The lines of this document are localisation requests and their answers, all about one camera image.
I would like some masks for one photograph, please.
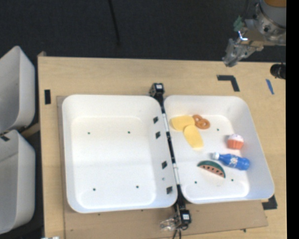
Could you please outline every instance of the toy cupcake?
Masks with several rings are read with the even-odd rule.
[[[241,149],[244,145],[244,139],[241,135],[232,134],[228,137],[227,146],[231,149]]]

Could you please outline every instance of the toy watermelon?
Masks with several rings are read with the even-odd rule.
[[[223,178],[226,177],[224,169],[214,161],[210,161],[210,160],[200,161],[197,166],[209,172],[215,173]]]

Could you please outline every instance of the wooden table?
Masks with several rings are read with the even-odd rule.
[[[143,59],[38,57],[39,118],[42,154],[44,232],[46,237],[171,238],[160,221],[172,209],[78,214],[64,201],[58,133],[57,97],[71,94],[147,95],[163,83],[164,96],[238,96],[246,101],[275,184],[278,208],[263,210],[261,201],[192,205],[188,239],[287,238],[286,81],[270,74],[273,63]],[[239,91],[231,81],[235,79]],[[270,80],[274,94],[266,79]]]

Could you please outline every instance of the bottle label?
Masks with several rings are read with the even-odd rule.
[[[228,166],[236,167],[237,163],[238,163],[238,157],[231,157]]]

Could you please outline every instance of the white bin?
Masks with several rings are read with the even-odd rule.
[[[238,97],[170,96],[159,103],[148,96],[72,95],[62,104],[66,196],[77,212],[169,207],[179,177],[185,199],[194,204],[267,199],[274,184],[247,104]],[[200,114],[211,123],[200,130],[204,147],[189,146],[171,118]],[[172,167],[166,130],[176,164]],[[241,134],[241,150],[226,146]],[[197,167],[213,152],[247,157],[250,168],[223,166],[226,179]]]
[[[35,114],[34,73],[18,46],[0,59],[0,234],[34,213],[35,151],[17,131]]]

